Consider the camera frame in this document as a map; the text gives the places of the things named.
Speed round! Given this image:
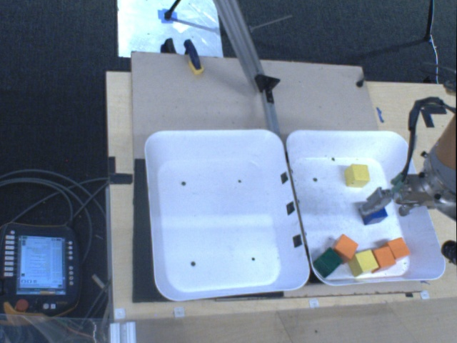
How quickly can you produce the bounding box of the blue cube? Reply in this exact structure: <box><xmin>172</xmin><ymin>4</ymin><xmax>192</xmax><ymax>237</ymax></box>
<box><xmin>360</xmin><ymin>207</ymin><xmax>388</xmax><ymax>226</ymax></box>

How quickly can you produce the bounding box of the brown cardboard board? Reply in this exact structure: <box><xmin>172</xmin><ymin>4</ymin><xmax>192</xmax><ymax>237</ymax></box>
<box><xmin>131</xmin><ymin>51</ymin><xmax>424</xmax><ymax>299</ymax></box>

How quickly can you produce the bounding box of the white plastic tray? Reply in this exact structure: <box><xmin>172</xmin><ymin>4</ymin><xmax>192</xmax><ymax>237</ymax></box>
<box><xmin>285</xmin><ymin>129</ymin><xmax>447</xmax><ymax>287</ymax></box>
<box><xmin>144</xmin><ymin>129</ymin><xmax>311</xmax><ymax>302</ymax></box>

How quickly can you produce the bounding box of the green cube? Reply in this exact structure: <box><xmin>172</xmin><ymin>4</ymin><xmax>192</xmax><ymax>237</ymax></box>
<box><xmin>313</xmin><ymin>247</ymin><xmax>343</xmax><ymax>279</ymax></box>

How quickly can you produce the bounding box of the black cylinder on white bracket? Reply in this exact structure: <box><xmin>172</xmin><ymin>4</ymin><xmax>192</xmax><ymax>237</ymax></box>
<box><xmin>441</xmin><ymin>239</ymin><xmax>457</xmax><ymax>261</ymax></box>

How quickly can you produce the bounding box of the yellow cube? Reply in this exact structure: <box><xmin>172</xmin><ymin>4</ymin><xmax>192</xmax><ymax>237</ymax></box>
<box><xmin>344</xmin><ymin>163</ymin><xmax>370</xmax><ymax>188</ymax></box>
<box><xmin>348</xmin><ymin>249</ymin><xmax>379</xmax><ymax>278</ymax></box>

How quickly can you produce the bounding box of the orange cube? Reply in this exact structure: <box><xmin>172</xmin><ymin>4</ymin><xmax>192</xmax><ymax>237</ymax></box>
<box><xmin>371</xmin><ymin>245</ymin><xmax>397</xmax><ymax>274</ymax></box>
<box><xmin>387</xmin><ymin>237</ymin><xmax>411</xmax><ymax>261</ymax></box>
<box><xmin>333</xmin><ymin>234</ymin><xmax>359</xmax><ymax>264</ymax></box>

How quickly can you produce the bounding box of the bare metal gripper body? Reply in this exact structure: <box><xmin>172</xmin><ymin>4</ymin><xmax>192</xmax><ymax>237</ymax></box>
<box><xmin>391</xmin><ymin>174</ymin><xmax>457</xmax><ymax>217</ymax></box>

